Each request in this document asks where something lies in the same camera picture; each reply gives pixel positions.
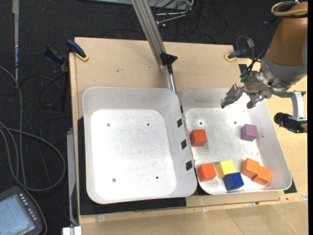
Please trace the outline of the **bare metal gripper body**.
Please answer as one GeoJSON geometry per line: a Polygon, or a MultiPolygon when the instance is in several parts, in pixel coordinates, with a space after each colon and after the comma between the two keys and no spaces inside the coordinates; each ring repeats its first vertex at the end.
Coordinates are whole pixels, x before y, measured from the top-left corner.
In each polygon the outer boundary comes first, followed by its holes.
{"type": "Polygon", "coordinates": [[[263,98],[270,98],[272,95],[285,97],[292,86],[292,83],[275,77],[266,69],[244,70],[241,74],[241,82],[244,83],[243,90],[246,94],[261,95],[263,98]]]}

